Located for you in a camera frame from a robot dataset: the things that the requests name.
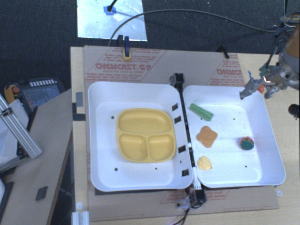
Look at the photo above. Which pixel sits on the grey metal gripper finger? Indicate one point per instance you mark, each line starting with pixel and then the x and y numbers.
pixel 250 87
pixel 272 91

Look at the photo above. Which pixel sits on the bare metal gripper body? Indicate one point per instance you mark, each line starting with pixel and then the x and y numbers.
pixel 275 77

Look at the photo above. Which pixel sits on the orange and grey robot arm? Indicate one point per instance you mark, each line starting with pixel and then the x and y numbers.
pixel 292 53

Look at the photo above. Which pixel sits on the small red-orange round toy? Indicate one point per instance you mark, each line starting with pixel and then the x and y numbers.
pixel 260 88

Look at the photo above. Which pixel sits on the green celery stick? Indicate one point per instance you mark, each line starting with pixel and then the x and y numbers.
pixel 201 112

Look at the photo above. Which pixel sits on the red and green round toy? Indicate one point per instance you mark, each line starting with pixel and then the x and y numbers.
pixel 246 143

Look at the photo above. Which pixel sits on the orange flat wavy-edged toy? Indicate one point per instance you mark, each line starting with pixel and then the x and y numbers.
pixel 206 137

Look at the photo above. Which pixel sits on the brown cardboard board, red print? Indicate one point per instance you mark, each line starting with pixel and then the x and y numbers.
pixel 187 64

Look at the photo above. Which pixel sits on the thin black and white rod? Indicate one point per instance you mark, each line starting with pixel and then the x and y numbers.
pixel 186 125

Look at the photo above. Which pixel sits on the white plastic tray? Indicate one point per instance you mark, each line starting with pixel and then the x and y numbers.
pixel 232 172
pixel 138 174

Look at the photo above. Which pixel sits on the pale yellow lumpy toy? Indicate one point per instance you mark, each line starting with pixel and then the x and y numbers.
pixel 204 163

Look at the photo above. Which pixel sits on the yellow divided plate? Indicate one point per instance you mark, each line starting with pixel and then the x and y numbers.
pixel 145 135

